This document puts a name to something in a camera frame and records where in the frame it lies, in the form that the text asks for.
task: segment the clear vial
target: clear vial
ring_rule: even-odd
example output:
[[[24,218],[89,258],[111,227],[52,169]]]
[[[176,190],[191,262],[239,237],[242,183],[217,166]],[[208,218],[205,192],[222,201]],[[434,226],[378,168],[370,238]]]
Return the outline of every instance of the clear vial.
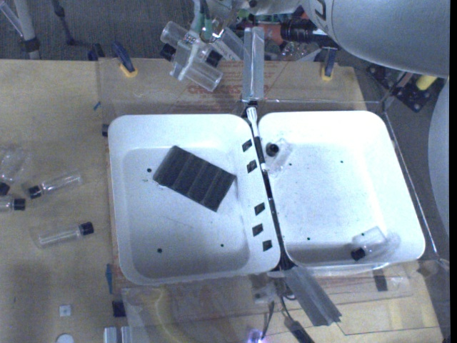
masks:
[[[23,211],[26,209],[26,200],[24,198],[14,198],[13,196],[0,196],[0,214]]]
[[[351,256],[355,261],[379,256],[387,257],[395,251],[399,244],[398,235],[388,234],[386,236],[379,227],[373,227],[352,239]]]
[[[0,196],[5,196],[23,169],[27,153],[19,146],[10,146],[2,152],[3,155],[0,162]]]
[[[38,248],[47,248],[51,245],[82,239],[86,235],[93,233],[93,224],[91,222],[85,222],[83,224],[57,227],[51,231],[38,231],[35,236],[35,243]]]
[[[83,179],[79,171],[65,171],[54,178],[43,180],[39,184],[29,187],[26,193],[30,199],[35,199],[62,191],[70,191],[82,183]]]

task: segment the blue clamp handle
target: blue clamp handle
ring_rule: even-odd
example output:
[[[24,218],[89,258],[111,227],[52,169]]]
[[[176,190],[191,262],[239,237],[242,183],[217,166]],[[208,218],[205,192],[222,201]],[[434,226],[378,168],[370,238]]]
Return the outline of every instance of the blue clamp handle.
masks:
[[[131,63],[127,50],[119,42],[114,41],[111,44],[111,50],[113,51],[113,57],[118,57],[119,61],[125,66],[127,71],[135,71],[134,65]]]

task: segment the gray floor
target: gray floor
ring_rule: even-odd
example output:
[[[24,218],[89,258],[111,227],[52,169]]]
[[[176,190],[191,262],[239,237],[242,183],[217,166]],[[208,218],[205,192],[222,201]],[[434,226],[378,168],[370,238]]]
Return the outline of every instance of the gray floor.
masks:
[[[5,0],[13,7],[12,0]],[[36,34],[41,42],[41,57],[49,60],[87,60],[87,51],[94,43],[102,45],[108,56],[113,40],[120,41],[132,57],[157,58],[162,47],[161,30],[172,20],[188,26],[192,18],[191,0],[60,0],[66,10],[69,28],[77,46],[65,45],[59,19],[49,0],[28,0]],[[383,90],[363,74],[366,62],[348,54],[339,54],[341,64],[356,67],[363,94],[367,100],[378,99]],[[0,15],[0,59],[23,59],[18,36],[3,15]],[[419,113],[413,113],[395,101],[389,116],[398,136],[416,191],[428,220],[439,256],[449,259],[449,239],[441,223],[428,175],[428,128],[435,101],[428,102]],[[432,257],[429,249],[427,257]],[[440,272],[428,279],[429,289],[443,335],[449,328],[449,279]]]

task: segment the black rectangular object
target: black rectangular object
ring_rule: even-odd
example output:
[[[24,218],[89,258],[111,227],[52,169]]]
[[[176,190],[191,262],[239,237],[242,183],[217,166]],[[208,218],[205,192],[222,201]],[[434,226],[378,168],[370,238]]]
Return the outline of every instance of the black rectangular object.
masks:
[[[153,176],[160,185],[215,212],[235,178],[233,174],[177,146],[170,149]]]

